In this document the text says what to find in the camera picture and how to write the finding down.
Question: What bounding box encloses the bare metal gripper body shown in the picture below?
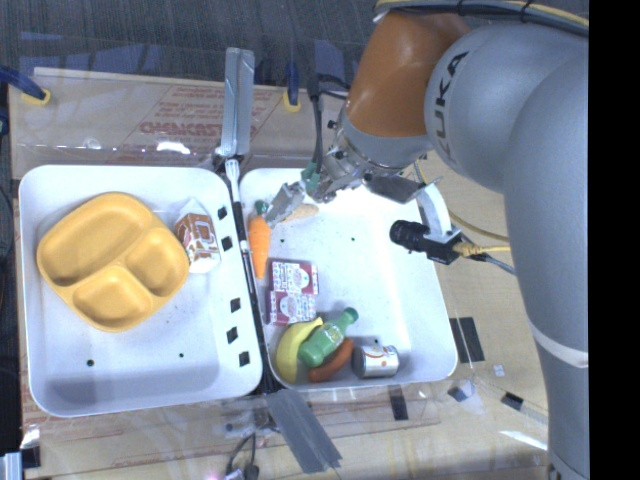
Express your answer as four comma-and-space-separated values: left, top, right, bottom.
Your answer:
305, 136, 372, 204

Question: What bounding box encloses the beige biscuit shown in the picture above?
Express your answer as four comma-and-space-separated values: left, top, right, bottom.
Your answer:
282, 202, 320, 223

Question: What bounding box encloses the orange carrot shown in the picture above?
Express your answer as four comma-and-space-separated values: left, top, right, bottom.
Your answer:
247, 200, 273, 280

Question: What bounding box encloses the red and white carton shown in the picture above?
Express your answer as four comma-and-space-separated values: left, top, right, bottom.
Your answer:
264, 290, 318, 327
269, 259, 320, 297

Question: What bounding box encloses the orange and white carton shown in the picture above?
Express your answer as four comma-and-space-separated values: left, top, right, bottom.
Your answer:
173, 197, 223, 275

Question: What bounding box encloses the white plastic tray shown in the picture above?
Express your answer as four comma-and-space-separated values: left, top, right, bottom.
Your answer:
18, 163, 265, 418
238, 167, 459, 393

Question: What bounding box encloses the green bottle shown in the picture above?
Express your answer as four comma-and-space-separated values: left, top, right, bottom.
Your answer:
297, 306, 360, 369

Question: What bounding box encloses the yellow banana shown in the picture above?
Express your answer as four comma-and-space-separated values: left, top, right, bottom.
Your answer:
275, 316, 325, 384

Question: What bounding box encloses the orange sausage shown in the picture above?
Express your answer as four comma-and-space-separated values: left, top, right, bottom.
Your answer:
307, 337, 356, 383

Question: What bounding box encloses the silver can orange print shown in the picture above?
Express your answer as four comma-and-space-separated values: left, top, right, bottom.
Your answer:
350, 343, 401, 380

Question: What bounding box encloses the brown cardboard board red print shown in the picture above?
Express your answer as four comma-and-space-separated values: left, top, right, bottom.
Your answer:
7, 66, 549, 480

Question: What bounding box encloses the yellow divided plate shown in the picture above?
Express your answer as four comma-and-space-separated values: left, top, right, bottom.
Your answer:
35, 191, 191, 333

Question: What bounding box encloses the black cylinder on white bracket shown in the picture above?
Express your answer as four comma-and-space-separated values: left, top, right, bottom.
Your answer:
388, 177, 464, 267

